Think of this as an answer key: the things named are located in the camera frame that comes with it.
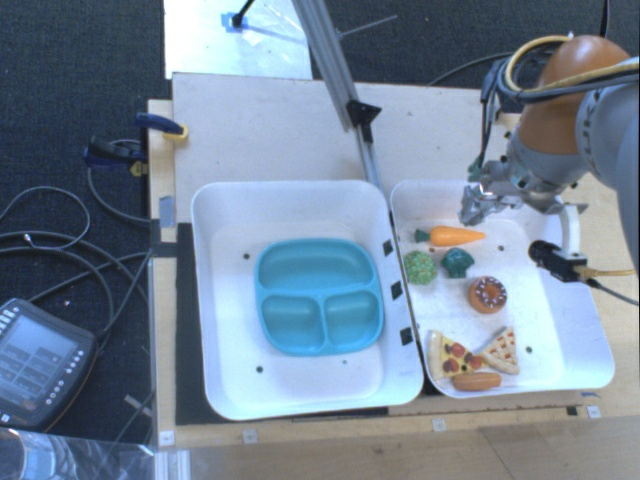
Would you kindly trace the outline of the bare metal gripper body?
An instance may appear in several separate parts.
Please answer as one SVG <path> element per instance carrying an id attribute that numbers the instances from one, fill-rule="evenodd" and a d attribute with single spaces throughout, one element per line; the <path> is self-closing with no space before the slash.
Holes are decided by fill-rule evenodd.
<path id="1" fill-rule="evenodd" d="M 492 214 L 527 205 L 542 214 L 555 214 L 564 203 L 562 185 L 547 182 L 515 160 L 474 166 L 468 178 L 468 213 Z"/>

